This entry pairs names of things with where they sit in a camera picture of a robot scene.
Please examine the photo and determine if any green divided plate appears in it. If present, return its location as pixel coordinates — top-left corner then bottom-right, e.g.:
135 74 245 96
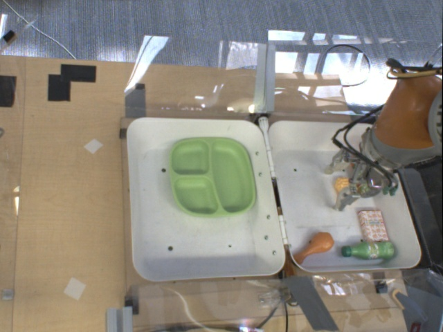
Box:
168 136 257 219

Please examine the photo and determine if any black and white thin rod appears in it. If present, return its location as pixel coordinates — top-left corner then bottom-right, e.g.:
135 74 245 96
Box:
258 116 290 246

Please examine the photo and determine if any pink printed carton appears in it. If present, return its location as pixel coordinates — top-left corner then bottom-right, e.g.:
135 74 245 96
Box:
356 209 389 243

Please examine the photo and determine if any green plastic bottle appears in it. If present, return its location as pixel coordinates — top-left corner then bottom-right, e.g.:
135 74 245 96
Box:
341 241 396 261

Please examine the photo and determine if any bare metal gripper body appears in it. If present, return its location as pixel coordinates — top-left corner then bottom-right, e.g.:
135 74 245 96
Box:
347 156 386 199

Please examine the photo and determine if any orange toy chicken drumstick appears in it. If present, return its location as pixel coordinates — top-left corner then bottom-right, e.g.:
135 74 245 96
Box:
293 232 336 266

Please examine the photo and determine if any white plastic tray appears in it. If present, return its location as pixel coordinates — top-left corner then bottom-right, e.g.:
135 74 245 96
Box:
126 117 287 282
268 120 422 274

